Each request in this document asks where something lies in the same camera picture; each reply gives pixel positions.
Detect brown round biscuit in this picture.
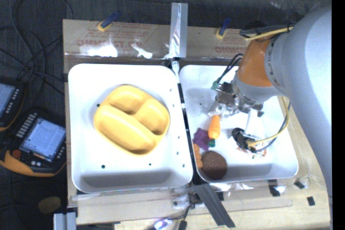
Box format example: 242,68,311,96
201,150,228,180

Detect white plastic tray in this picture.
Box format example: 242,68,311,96
67,63,194,194
178,64,299,184

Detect brown cardboard board red print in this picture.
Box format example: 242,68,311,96
62,18,332,225

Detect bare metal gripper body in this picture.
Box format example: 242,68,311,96
215,82,265,114

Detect black cylinder on white bracket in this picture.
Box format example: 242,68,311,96
231,109,261,154

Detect olive yellow oval object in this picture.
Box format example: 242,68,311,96
38,196,62,214

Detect orange carrot with green top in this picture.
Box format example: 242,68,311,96
207,114,222,148

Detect purple grapes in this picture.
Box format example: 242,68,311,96
192,128,211,151

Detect yellow divided plate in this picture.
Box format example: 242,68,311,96
93,84,171,156

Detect orange sausage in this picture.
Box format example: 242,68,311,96
192,143,204,169

